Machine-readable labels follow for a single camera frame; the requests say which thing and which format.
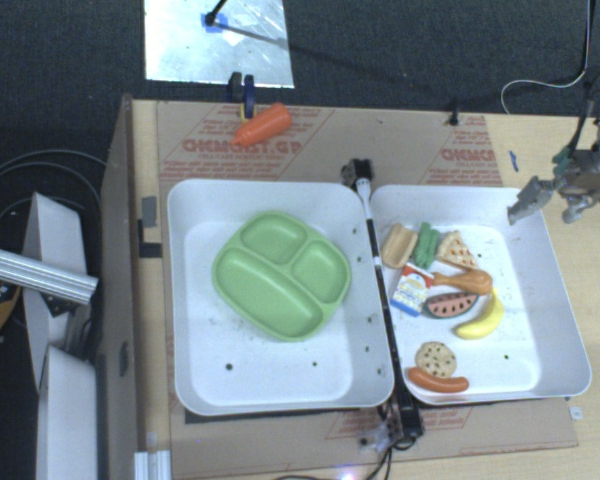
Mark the red watermelon slice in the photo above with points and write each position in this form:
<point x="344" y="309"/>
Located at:
<point x="450" y="307"/>

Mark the green divided plate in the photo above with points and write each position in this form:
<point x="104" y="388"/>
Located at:
<point x="275" y="288"/>

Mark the white plastic tray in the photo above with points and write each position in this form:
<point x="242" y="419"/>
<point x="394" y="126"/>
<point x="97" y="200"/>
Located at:
<point x="260" y="373"/>
<point x="520" y="363"/>

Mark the orange carrot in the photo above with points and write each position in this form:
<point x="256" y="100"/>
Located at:
<point x="262" y="124"/>

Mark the tan hot dog bun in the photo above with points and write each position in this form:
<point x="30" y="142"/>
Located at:
<point x="398" y="247"/>

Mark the thin black and white rod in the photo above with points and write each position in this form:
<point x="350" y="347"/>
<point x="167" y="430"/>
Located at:
<point x="380" y="273"/>

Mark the pizza slice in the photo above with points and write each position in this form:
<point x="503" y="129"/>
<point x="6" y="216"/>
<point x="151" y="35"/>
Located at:
<point x="455" y="252"/>

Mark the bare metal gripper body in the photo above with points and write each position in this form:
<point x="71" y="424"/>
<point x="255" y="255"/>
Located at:
<point x="589" y="180"/>

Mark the orange sausage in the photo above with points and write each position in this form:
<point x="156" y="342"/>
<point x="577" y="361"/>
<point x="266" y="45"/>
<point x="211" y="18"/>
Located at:
<point x="437" y="381"/>

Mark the green bean pods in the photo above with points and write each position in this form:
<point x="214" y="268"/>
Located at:
<point x="426" y="245"/>

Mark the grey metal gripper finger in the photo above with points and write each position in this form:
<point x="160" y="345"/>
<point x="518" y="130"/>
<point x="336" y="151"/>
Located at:
<point x="575" y="207"/>
<point x="530" y="199"/>

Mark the tan chocolate chip biscuit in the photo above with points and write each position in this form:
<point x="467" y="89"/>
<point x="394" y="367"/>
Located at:
<point x="435" y="359"/>

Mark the white red blue carton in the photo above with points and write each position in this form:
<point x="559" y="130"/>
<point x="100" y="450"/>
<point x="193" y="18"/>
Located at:
<point x="410" y="292"/>

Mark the orange chicken drumstick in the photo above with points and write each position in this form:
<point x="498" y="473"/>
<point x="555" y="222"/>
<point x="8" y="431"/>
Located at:
<point x="472" y="281"/>

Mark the yellow banana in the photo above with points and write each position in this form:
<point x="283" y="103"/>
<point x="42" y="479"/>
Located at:
<point x="485" y="320"/>

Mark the brown cardboard board red print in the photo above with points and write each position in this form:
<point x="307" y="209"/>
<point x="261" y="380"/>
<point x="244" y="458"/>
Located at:
<point x="205" y="133"/>

